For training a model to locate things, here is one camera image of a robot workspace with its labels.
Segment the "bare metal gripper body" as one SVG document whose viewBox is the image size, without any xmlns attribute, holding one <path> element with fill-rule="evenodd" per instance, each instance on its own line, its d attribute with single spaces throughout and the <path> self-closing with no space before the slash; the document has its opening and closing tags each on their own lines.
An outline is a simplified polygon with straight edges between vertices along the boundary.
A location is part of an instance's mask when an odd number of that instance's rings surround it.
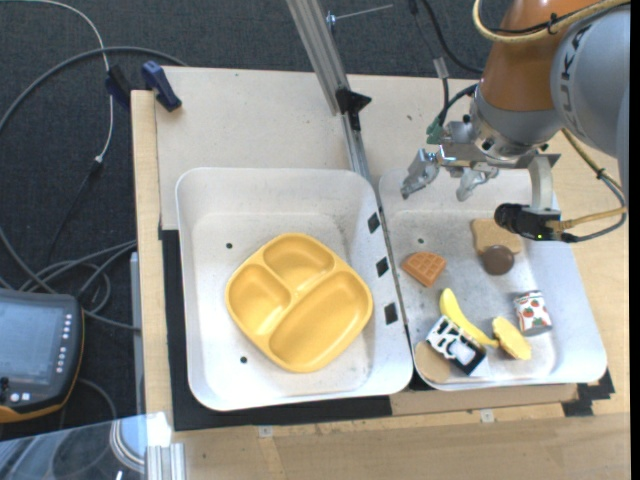
<svg viewBox="0 0 640 480">
<path fill-rule="evenodd" d="M 438 130 L 442 160 L 476 167 L 523 168 L 543 143 L 543 132 L 524 122 L 450 121 Z"/>
</svg>

